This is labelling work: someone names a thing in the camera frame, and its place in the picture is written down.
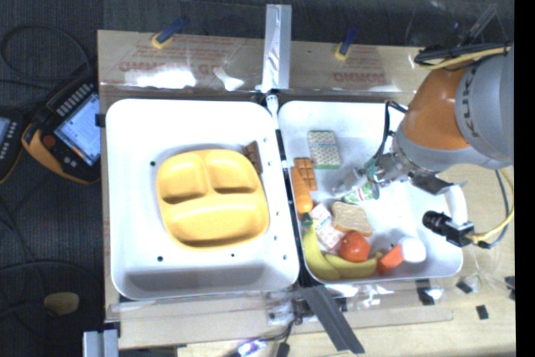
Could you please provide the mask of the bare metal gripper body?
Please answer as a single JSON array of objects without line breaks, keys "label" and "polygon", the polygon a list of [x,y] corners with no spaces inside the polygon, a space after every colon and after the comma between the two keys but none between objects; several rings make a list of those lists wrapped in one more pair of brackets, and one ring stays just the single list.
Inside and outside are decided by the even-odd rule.
[{"label": "bare metal gripper body", "polygon": [[394,181],[407,181],[419,169],[403,152],[385,152],[372,156],[366,162],[366,177],[370,182],[387,185]]}]

